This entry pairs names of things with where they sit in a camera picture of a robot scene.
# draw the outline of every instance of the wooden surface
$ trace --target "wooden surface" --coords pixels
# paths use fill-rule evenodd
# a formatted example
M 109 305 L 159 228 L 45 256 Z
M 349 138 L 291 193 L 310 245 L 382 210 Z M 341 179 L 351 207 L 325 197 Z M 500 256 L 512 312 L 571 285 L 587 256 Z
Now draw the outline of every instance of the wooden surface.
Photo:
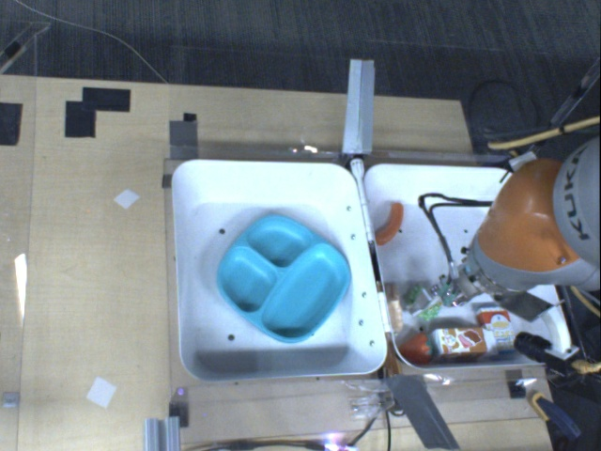
M 131 89 L 131 111 L 98 112 L 95 139 L 68 139 L 65 101 L 80 101 L 83 86 Z M 5 420 L 10 410 L 0 410 L 0 449 L 13 451 L 16 439 L 19 451 L 142 449 L 144 420 L 164 418 L 171 394 L 161 187 L 168 121 L 181 120 L 184 112 L 196 113 L 201 145 L 244 142 L 339 149 L 345 97 L 0 76 L 0 101 L 22 101 L 26 115 L 20 145 L 0 148 L 0 166 L 10 175 L 0 181 L 0 195 L 8 196 L 0 210 L 19 216 L 14 228 L 28 242 L 29 264 L 20 384 L 11 381 L 18 372 L 6 372 L 6 364 L 0 367 L 1 391 L 20 385 L 18 438 L 16 412 Z M 470 149 L 455 101 L 377 98 L 375 128 L 375 147 Z M 29 181 L 30 193 L 19 179 Z M 128 210 L 113 200 L 126 189 L 140 195 Z M 25 212 L 19 212 L 23 203 Z M 13 226 L 10 220 L 3 222 Z M 6 246 L 1 251 L 5 267 L 8 256 L 14 259 L 21 252 Z M 3 278 L 13 272 L 5 267 Z M 2 288 L 2 299 L 13 289 L 14 284 Z M 18 353 L 21 339 L 18 321 L 1 317 L 0 359 L 5 363 L 11 355 L 6 346 Z M 5 322 L 17 325 L 10 339 L 5 339 L 5 333 L 10 335 Z M 96 377 L 116 386 L 107 409 L 85 398 Z M 252 403 L 246 403 L 249 412 L 239 417 L 235 402 L 220 402 L 223 389 L 205 391 L 205 403 L 212 399 L 214 409 L 231 409 L 230 419 L 244 420 L 234 428 L 248 428 L 260 436 L 259 431 L 267 433 L 279 425 L 284 434 L 296 426 L 298 416 L 253 413 Z M 310 411 L 312 402 L 307 398 L 304 409 Z M 505 449 L 550 449 L 545 425 L 533 418 L 525 401 L 471 397 L 467 403 L 471 417 L 480 413 L 494 419 L 494 406 L 509 406 L 505 413 L 519 408 L 519 419 L 466 425 L 465 418 L 457 416 L 452 428 L 465 449 L 499 449 L 499 437 L 509 435 L 510 429 L 519 432 L 503 441 Z M 339 405 L 346 408 L 347 401 L 341 399 Z M 483 406 L 493 408 L 478 412 Z M 443 413 L 456 409 L 441 405 Z M 271 420 L 270 427 L 264 420 Z M 421 449 L 408 422 L 401 421 L 396 432 L 402 446 L 394 449 Z M 214 432 L 223 433 L 226 425 L 221 423 Z M 361 426 L 361 421 L 355 422 L 345 430 Z M 362 449 L 381 449 L 382 436 L 382 431 L 370 433 Z

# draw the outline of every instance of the white paper piece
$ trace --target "white paper piece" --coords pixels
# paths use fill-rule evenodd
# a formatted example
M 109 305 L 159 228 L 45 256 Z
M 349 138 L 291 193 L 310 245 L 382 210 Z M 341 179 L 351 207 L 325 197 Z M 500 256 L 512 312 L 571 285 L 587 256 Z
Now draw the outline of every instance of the white paper piece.
M 140 198 L 140 195 L 131 191 L 130 189 L 126 189 L 117 197 L 115 197 L 115 202 L 121 206 L 123 209 L 129 209 L 133 203 Z
M 94 404 L 98 404 L 99 406 L 102 406 L 102 408 L 106 409 L 109 407 L 111 399 L 113 399 L 115 390 L 115 385 L 104 380 L 103 378 L 96 378 L 86 397 Z

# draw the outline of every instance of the blue plate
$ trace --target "blue plate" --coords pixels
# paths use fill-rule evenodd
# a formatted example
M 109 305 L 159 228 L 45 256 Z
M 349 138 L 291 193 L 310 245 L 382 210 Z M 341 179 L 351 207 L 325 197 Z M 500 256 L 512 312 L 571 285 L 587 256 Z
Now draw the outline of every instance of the blue plate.
M 288 343 L 310 337 L 340 303 L 349 283 L 344 256 L 282 215 L 252 224 L 217 271 L 223 298 L 265 334 Z

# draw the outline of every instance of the wooden table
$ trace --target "wooden table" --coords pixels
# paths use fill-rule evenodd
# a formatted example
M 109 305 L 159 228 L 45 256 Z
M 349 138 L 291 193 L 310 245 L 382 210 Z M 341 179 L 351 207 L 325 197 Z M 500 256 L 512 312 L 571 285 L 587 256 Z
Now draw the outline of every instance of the wooden table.
M 98 112 L 94 139 L 66 138 L 65 102 L 80 101 L 84 86 L 130 89 L 131 110 Z M 19 145 L 0 147 L 0 390 L 21 394 L 18 408 L 0 409 L 0 450 L 142 449 L 144 420 L 166 417 L 172 393 L 162 189 L 169 121 L 197 114 L 201 146 L 336 150 L 346 97 L 0 76 L 0 101 L 23 104 Z M 469 153 L 460 104 L 376 98 L 375 148 Z M 127 210 L 114 201 L 126 189 L 140 195 Z M 28 263 L 24 320 L 12 264 L 21 253 Z M 548 395 L 542 369 L 528 372 Z M 86 399 L 97 377 L 116 386 L 106 409 Z M 550 449 L 544 423 L 524 399 L 509 399 L 502 373 L 457 379 L 480 382 L 439 395 L 463 449 Z M 257 408 L 224 400 L 235 396 L 231 386 L 198 389 L 207 414 L 222 417 L 200 433 L 207 440 L 236 437 L 227 434 L 232 425 L 258 437 L 294 426 L 294 413 L 283 414 L 273 394 Z M 363 426 L 349 418 L 345 395 L 319 389 L 304 393 L 298 409 L 344 410 L 340 430 Z M 253 393 L 261 397 L 259 388 Z M 312 400 L 319 395 L 321 402 Z M 376 423 L 362 449 L 384 448 L 382 426 Z M 406 418 L 393 426 L 395 449 L 422 449 Z M 182 430 L 186 443 L 193 434 Z

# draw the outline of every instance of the dark background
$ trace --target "dark background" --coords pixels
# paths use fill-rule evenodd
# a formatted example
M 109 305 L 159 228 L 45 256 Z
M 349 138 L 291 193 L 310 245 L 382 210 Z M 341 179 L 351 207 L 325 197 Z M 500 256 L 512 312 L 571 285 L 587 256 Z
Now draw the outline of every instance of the dark background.
M 176 84 L 346 92 L 348 60 L 374 59 L 378 95 L 460 100 L 477 151 L 495 133 L 545 127 L 599 56 L 601 0 L 22 1 L 124 39 Z M 47 20 L 0 0 L 0 49 Z M 159 82 L 122 44 L 63 23 L 9 73 Z M 570 120 L 596 115 L 598 83 Z M 598 321 L 575 308 L 598 359 Z M 586 428 L 573 449 L 598 449 L 598 381 L 554 396 Z

